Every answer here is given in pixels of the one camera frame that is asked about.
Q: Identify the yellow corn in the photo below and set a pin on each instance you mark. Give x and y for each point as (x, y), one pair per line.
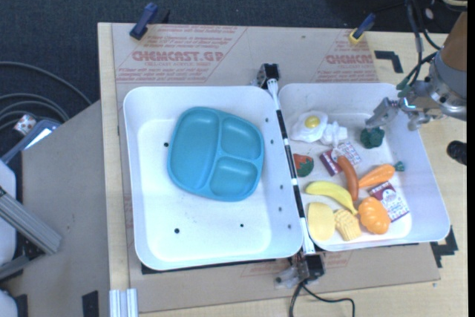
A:
(348, 225)

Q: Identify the blue divided plate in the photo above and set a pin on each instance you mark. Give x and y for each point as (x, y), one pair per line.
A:
(193, 152)

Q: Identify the orange sausage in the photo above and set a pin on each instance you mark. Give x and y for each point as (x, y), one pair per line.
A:
(350, 178)

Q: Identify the green broccoli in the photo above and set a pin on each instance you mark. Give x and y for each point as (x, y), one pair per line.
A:
(372, 139)

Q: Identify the white packet with red print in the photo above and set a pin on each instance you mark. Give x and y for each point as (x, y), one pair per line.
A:
(350, 152)

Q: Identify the yellow oval slice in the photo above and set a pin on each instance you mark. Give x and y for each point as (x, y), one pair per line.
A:
(321, 222)

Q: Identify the white and red carton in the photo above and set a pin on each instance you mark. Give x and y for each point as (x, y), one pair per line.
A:
(393, 202)

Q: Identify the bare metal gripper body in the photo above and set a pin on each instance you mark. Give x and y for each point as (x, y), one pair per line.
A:
(438, 102)

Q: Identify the black cylinder on white bracket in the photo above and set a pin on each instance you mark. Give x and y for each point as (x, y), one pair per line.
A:
(457, 152)

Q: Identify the brown cardboard board red print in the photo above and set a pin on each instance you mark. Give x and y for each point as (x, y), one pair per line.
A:
(208, 59)

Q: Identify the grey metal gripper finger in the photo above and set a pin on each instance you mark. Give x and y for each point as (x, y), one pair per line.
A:
(415, 120)
(382, 113)

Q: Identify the white fried egg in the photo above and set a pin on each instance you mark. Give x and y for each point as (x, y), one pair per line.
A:
(310, 124)

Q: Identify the thin black and white rod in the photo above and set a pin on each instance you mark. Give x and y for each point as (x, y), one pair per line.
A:
(288, 152)

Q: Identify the orange bread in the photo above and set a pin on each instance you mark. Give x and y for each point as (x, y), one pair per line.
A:
(374, 216)

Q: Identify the yellow banana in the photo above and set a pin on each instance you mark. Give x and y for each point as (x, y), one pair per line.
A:
(330, 190)

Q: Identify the dark red carton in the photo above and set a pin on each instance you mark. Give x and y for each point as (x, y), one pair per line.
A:
(330, 164)

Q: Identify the red strawberry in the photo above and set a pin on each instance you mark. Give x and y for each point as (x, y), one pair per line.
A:
(302, 164)

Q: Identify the orange carrot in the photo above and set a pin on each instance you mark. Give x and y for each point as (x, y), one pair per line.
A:
(376, 176)

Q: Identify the white plastic tray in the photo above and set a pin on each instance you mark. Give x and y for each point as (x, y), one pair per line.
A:
(208, 234)
(423, 174)

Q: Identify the small white bottle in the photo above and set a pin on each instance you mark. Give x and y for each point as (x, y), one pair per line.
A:
(334, 133)

